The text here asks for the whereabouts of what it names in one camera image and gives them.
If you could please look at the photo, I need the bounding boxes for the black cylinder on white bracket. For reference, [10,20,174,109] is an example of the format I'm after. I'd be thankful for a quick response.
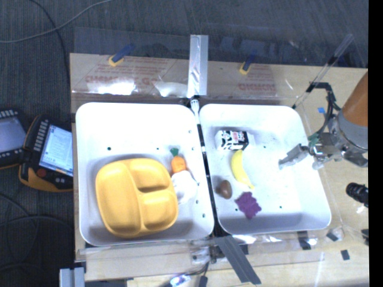
[345,182,369,208]

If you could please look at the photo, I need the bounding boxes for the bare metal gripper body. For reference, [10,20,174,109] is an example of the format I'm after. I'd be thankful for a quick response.
[308,131,369,169]

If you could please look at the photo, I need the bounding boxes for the white plastic bottle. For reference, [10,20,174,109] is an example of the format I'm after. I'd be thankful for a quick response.
[170,169,199,206]

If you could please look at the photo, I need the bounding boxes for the white plastic tray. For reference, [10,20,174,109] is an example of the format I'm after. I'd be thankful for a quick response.
[74,101,215,248]
[198,103,333,236]

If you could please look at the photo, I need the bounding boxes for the orange carrot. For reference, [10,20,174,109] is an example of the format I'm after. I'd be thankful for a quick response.
[169,147,188,175]

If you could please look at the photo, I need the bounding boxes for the yellow divided plate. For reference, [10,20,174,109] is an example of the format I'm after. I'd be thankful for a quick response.
[95,157,180,239]

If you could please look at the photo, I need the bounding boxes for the purple grapes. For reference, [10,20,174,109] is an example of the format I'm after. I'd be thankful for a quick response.
[234,191,263,220]

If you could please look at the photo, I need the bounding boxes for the brown doughnut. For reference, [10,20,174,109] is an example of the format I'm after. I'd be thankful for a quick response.
[215,179,233,200]

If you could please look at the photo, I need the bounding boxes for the cow print milk carton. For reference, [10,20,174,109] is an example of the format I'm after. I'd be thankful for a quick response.
[214,129,250,152]

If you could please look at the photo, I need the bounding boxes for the brown cardboard board red print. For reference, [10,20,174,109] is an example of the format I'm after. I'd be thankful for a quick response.
[69,52,369,282]

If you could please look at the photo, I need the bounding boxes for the yellow banana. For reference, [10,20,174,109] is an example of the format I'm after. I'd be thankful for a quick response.
[230,149,256,190]

